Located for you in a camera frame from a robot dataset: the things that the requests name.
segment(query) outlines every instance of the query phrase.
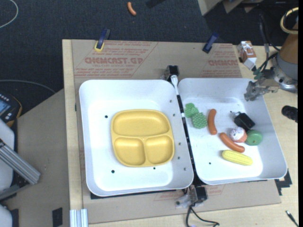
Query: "yellow plastic plate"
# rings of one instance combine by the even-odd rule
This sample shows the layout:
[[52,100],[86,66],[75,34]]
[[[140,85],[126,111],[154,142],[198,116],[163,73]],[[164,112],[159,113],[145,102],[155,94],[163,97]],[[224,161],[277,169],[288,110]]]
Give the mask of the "yellow plastic plate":
[[158,166],[175,152],[172,129],[165,114],[135,109],[116,113],[111,121],[116,158],[126,166]]

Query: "black wire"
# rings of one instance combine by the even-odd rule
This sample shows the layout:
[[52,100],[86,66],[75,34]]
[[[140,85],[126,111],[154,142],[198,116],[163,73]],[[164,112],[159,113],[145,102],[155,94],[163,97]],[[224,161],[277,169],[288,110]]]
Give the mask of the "black wire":
[[265,19],[264,19],[264,16],[263,14],[260,14],[260,24],[259,24],[259,27],[260,27],[260,31],[261,31],[261,36],[263,38],[263,41],[264,43],[269,43],[271,46],[273,46],[277,51],[279,51],[280,49],[278,47],[276,47],[271,39],[270,39],[270,36],[268,35],[268,26],[267,26],[267,23],[265,22]]
[[43,84],[37,83],[37,82],[33,82],[33,81],[24,81],[24,80],[13,80],[13,79],[7,79],[7,80],[0,80],[0,82],[21,82],[21,83],[28,83],[28,84],[33,84],[36,86],[40,86],[40,87],[44,87],[47,90],[51,91],[53,94],[55,94],[56,92],[54,90],[52,90],[50,87],[47,87]]
[[263,70],[262,72],[265,70],[266,66],[267,66],[267,63],[272,59],[274,58],[278,53],[274,53],[272,54],[271,56],[268,56],[268,53],[266,53],[266,60],[262,63],[262,65],[259,67],[259,68],[262,68],[263,67]]
[[271,17],[271,19],[272,19],[272,21],[276,24],[276,27],[278,28],[280,28],[280,19],[281,19],[281,17],[277,17],[276,15],[274,15],[272,12],[270,12],[269,10],[268,10],[268,7],[266,8],[266,7],[264,7],[264,6],[261,6],[260,7],[261,8],[261,11],[262,12],[264,12],[266,15],[267,15],[267,17]]
[[220,225],[218,222],[205,220],[205,219],[202,219],[201,217],[199,217],[199,216],[197,215],[197,213],[193,210],[193,206],[194,206],[194,204],[192,204],[192,205],[190,205],[190,206],[188,207],[188,211],[187,211],[187,214],[186,214],[186,226],[187,226],[187,227],[190,227],[190,225],[188,224],[188,218],[189,218],[189,214],[190,214],[191,211],[194,213],[194,215],[195,215],[199,220],[204,221],[204,222],[207,222],[207,223],[212,223],[212,224],[214,224],[213,227],[219,226],[219,225]]

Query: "electrical wire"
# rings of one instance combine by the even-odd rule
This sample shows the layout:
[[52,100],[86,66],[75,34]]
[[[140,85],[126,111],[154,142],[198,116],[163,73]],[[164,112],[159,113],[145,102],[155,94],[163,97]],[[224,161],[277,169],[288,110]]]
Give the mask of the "electrical wire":
[[187,190],[188,190],[188,188],[186,188],[186,189],[182,189],[182,191],[183,191],[184,195],[185,195],[185,194],[187,194]]
[[260,32],[261,32],[261,36],[262,36],[264,44],[269,43],[277,51],[279,51],[280,49],[272,43],[270,36],[268,35],[268,26],[267,26],[267,23],[265,22],[264,16],[262,14],[260,14],[259,19],[260,19],[259,28],[260,28]]
[[272,58],[274,58],[276,55],[277,55],[278,53],[274,53],[274,54],[272,54],[271,56],[268,56],[268,53],[266,53],[266,60],[262,63],[262,65],[257,69],[257,71],[261,71],[262,69],[262,71],[264,71],[265,70],[265,68],[266,68],[266,66],[267,66],[267,64],[268,64],[268,62],[272,59]]
[[18,8],[17,3],[16,3],[14,0],[8,0],[8,1],[11,1],[11,2],[16,6],[16,10],[17,10],[17,11],[16,11],[15,16],[14,16],[9,22],[7,22],[6,24],[1,25],[0,28],[3,28],[3,27],[5,27],[6,25],[9,25],[11,22],[13,22],[13,21],[17,18],[18,13],[19,13],[19,8]]
[[7,80],[0,80],[0,82],[21,82],[21,83],[28,83],[28,84],[33,84],[33,85],[36,85],[36,86],[44,87],[47,90],[50,90],[52,93],[54,93],[54,94],[56,93],[50,87],[47,87],[47,86],[45,86],[43,84],[40,84],[40,83],[37,83],[37,82],[33,82],[33,81],[7,79]]
[[188,218],[189,218],[190,212],[193,212],[194,215],[195,215],[199,220],[201,220],[201,221],[203,221],[203,222],[207,222],[207,223],[212,223],[212,224],[214,224],[213,227],[219,226],[219,225],[220,225],[218,222],[209,221],[209,220],[202,219],[202,218],[201,218],[200,216],[198,216],[197,213],[193,210],[193,206],[194,206],[194,204],[192,204],[192,205],[190,205],[190,206],[188,207],[188,211],[187,211],[187,214],[186,214],[186,226],[187,226],[187,227],[190,227],[190,225],[188,224]]

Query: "cardboard sheet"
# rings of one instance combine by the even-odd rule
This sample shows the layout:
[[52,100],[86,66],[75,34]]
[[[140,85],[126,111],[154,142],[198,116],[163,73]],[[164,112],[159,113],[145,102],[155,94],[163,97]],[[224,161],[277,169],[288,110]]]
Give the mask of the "cardboard sheet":
[[[85,180],[85,156],[79,104],[79,87],[89,79],[160,79],[168,65],[178,65],[183,78],[240,78],[231,44],[213,44],[207,54],[203,43],[105,41],[101,53],[94,40],[72,40],[80,166],[84,208],[89,223],[186,213],[175,200],[181,190],[109,198],[92,198]],[[274,180],[206,185],[208,200],[196,211],[223,210],[280,203]]]
[[3,205],[18,209],[20,227],[69,226],[69,181],[66,147],[64,90],[18,118],[20,156],[37,169],[38,184],[21,189]]

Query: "toy sausage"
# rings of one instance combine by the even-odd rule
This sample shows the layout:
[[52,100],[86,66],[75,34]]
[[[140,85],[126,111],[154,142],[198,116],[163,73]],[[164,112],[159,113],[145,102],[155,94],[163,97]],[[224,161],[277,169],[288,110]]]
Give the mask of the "toy sausage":
[[233,142],[225,133],[220,133],[220,139],[223,141],[223,143],[230,149],[238,151],[240,153],[243,153],[245,151],[245,148],[243,146],[237,145],[235,142]]
[[128,8],[128,11],[129,11],[133,16],[136,16],[136,15],[137,15],[137,12],[133,9],[132,3],[131,3],[131,2],[128,2],[128,3],[127,3],[127,8]]
[[210,134],[212,134],[212,135],[217,134],[217,129],[214,124],[214,117],[215,117],[216,113],[217,113],[217,111],[215,109],[211,109],[211,111],[209,112],[208,117],[207,117],[208,129],[209,129]]

